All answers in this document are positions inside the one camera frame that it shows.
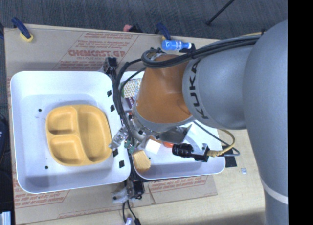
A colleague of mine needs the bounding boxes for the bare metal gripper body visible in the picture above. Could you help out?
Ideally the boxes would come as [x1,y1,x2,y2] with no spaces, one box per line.
[128,118,193,145]

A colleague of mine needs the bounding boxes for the white cube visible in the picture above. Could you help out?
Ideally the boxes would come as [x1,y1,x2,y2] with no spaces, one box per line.
[145,138,162,155]

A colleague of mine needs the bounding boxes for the orange divided plate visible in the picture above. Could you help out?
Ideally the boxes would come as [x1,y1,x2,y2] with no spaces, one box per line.
[45,104,113,167]

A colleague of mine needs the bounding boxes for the tan toy bread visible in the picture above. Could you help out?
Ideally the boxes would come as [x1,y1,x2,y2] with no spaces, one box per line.
[132,150,152,173]

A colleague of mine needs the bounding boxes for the white plastic tray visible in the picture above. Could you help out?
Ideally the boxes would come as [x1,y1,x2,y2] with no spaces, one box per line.
[9,70,132,194]
[118,71,226,181]

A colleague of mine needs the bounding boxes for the yellow and white patterned packet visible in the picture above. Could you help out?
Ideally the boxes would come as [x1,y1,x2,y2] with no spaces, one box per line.
[123,78,143,99]

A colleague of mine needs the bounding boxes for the clear bottle with blue label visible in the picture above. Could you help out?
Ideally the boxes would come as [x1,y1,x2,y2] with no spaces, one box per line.
[161,39,193,51]

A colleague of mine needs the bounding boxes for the brown cardboard board red print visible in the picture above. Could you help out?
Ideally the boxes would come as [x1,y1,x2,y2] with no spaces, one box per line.
[3,23,219,225]

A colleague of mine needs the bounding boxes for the black cylinder on white bracket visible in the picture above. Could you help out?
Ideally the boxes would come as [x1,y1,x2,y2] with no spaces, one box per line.
[172,124,211,163]

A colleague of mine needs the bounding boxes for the black block with wires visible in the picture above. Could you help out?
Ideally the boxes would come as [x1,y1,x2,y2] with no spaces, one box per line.
[102,57,119,76]
[125,180,146,199]

